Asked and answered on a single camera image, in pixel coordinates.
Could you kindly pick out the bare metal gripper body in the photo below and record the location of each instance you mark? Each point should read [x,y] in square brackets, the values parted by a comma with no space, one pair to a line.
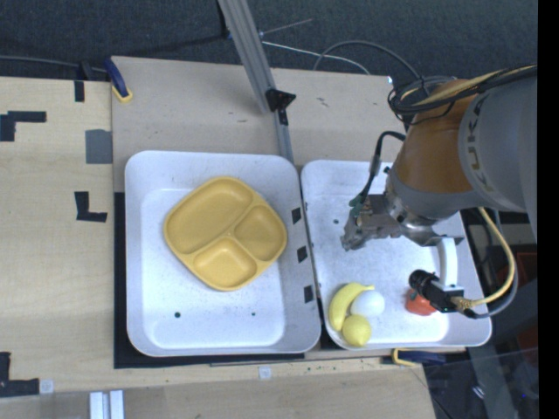
[384,221]

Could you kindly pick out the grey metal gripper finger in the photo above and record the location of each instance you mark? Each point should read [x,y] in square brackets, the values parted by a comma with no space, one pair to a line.
[346,239]
[359,238]

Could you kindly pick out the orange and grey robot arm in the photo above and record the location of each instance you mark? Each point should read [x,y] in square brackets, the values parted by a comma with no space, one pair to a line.
[441,155]

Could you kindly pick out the white plastic tray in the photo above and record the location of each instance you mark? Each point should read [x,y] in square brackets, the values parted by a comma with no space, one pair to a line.
[380,269]
[209,321]

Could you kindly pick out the white egg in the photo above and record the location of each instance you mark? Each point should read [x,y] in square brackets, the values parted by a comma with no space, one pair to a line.
[369,304]

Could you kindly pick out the yellow banana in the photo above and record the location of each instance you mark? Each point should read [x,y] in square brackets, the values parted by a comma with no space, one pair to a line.
[339,306]

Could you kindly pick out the orange red toy fruit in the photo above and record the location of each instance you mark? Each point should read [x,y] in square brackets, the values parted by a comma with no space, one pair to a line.
[417,307]

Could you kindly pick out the yellow lemon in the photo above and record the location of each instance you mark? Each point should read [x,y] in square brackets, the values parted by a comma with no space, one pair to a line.
[356,331]

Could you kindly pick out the yellow divided plate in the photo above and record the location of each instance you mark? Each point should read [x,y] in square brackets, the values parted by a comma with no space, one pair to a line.
[209,221]

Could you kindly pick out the pale wood board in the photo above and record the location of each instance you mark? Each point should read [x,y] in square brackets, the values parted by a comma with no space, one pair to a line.
[196,111]

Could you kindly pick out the black cylinder on white bracket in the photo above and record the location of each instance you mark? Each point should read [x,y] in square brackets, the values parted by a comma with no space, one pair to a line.
[442,294]

